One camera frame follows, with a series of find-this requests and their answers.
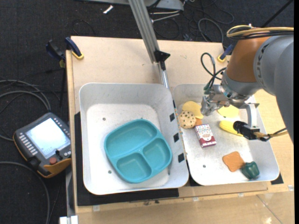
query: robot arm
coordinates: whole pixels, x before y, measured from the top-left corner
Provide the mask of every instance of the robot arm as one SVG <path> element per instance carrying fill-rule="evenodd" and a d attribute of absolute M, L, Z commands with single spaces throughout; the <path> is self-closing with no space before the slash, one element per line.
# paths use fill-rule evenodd
<path fill-rule="evenodd" d="M 223 72 L 221 84 L 214 84 L 207 96 L 203 97 L 202 114 L 210 115 L 213 111 L 229 105 L 246 108 L 249 114 L 248 126 L 253 133 L 256 131 L 253 127 L 254 108 L 258 104 L 253 107 L 252 104 L 247 104 L 246 100 L 259 89 L 264 89 L 276 97 L 286 129 L 294 143 L 293 52 L 293 34 L 256 35 L 250 39 L 239 40 Z"/>

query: red and white box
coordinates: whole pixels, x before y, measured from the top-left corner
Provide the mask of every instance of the red and white box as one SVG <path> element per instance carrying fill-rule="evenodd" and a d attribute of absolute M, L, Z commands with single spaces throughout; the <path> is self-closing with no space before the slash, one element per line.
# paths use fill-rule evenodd
<path fill-rule="evenodd" d="M 194 127 L 194 130 L 196 132 L 201 147 L 209 147 L 216 145 L 217 142 L 208 124 L 197 125 Z"/>

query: blue divided plate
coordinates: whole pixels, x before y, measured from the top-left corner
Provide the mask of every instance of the blue divided plate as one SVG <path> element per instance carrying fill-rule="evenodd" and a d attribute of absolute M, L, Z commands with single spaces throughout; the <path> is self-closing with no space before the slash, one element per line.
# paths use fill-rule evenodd
<path fill-rule="evenodd" d="M 171 162 L 171 149 L 155 125 L 136 119 L 110 132 L 104 149 L 127 182 L 140 183 L 162 172 Z"/>

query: black floor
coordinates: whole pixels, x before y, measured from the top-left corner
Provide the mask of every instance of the black floor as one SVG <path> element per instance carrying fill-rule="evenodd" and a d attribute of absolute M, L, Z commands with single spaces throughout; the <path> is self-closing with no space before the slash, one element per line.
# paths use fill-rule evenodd
<path fill-rule="evenodd" d="M 294 27 L 294 2 L 274 16 L 290 0 L 195 0 L 173 19 L 154 23 L 158 39 L 222 42 L 233 26 L 251 23 L 255 27 Z M 63 69 L 46 52 L 49 40 L 63 51 L 64 38 L 71 35 L 141 38 L 129 6 L 73 0 L 0 0 L 0 162 L 26 162 L 10 140 L 14 131 L 47 112 L 33 95 L 11 91 L 33 91 L 37 85 L 51 105 L 51 111 L 68 122 L 66 89 L 61 100 Z M 162 12 L 152 8 L 150 12 Z M 164 17 L 152 15 L 152 19 Z M 47 210 L 49 193 L 50 210 Z M 0 165 L 0 223 L 43 224 L 50 212 L 51 224 L 67 215 L 65 173 L 40 178 L 16 164 Z"/>

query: green pepper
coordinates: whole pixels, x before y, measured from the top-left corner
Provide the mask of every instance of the green pepper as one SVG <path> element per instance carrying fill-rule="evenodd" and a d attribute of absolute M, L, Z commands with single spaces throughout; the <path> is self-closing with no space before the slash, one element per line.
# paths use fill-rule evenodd
<path fill-rule="evenodd" d="M 256 162 L 246 162 L 241 171 L 248 179 L 253 179 L 260 174 Z"/>

